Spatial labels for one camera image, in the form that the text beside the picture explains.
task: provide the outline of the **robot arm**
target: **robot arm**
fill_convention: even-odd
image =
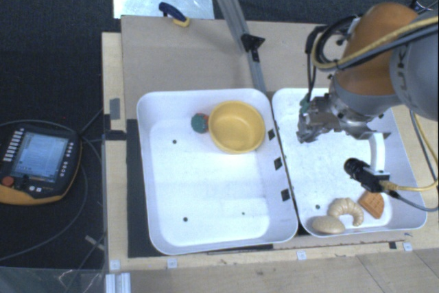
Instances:
[[[418,16],[415,11],[395,3],[376,5],[363,15],[348,38],[342,59],[327,65],[336,69],[329,92],[313,98],[301,110],[298,140],[312,142],[330,130],[343,130],[356,139],[369,139],[374,131],[367,126],[368,122],[399,104],[437,121],[437,15],[435,11]],[[343,62],[391,32],[425,19],[434,23],[434,18],[436,29],[430,29],[427,35],[380,53],[372,60],[358,60],[350,66]],[[416,32],[409,35],[416,37]]]

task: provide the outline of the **yellow cable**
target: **yellow cable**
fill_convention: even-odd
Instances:
[[[438,156],[434,152],[434,149],[431,146],[422,125],[420,124],[418,115],[414,114],[414,119],[416,121],[416,125],[418,126],[419,133],[420,133],[421,137],[423,138],[425,145],[427,146],[427,149],[430,151],[431,155],[433,156],[434,162],[436,163],[436,167],[438,167]],[[430,189],[433,189],[433,188],[438,186],[438,181],[439,181],[439,179],[437,179],[434,183],[430,184],[430,186],[425,186],[425,187],[400,186],[400,185],[396,185],[388,180],[381,181],[379,184],[381,186],[383,186],[383,188],[388,190],[388,191],[429,191]]]
[[[311,59],[312,59],[313,65],[315,67],[317,67],[318,69],[335,69],[337,66],[340,66],[342,64],[346,64],[347,62],[352,61],[356,57],[358,57],[358,56],[360,56],[360,55],[362,55],[362,54],[364,54],[372,49],[375,49],[375,48],[379,47],[380,45],[383,45],[383,44],[386,44],[387,42],[392,42],[392,41],[396,40],[399,36],[401,36],[407,32],[410,32],[413,30],[418,30],[419,28],[427,27],[429,25],[433,25],[434,23],[438,23],[438,19],[439,19],[438,16],[435,16],[435,17],[431,17],[429,19],[413,22],[413,23],[410,23],[404,27],[398,28],[397,30],[390,32],[389,34],[386,34],[384,37],[381,37],[380,39],[376,40],[375,42],[367,45],[363,49],[360,49],[360,50],[356,51],[355,53],[338,60],[337,62],[327,62],[327,63],[318,62],[317,58],[316,58],[316,47],[317,47],[317,41],[316,41],[316,43],[314,44],[313,49],[311,51]]]

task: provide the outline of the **wooden floor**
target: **wooden floor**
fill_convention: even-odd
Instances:
[[[439,292],[439,248],[131,272],[132,292]]]

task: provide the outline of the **red emergency stop button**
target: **red emergency stop button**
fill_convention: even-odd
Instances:
[[[12,187],[14,185],[14,177],[6,176],[1,179],[1,184],[5,187]]]

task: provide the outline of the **black connector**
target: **black connector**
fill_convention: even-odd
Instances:
[[[361,183],[364,189],[372,193],[380,193],[384,188],[379,184],[382,180],[389,180],[387,172],[374,172],[364,161],[350,158],[344,163],[344,171],[354,180]]]

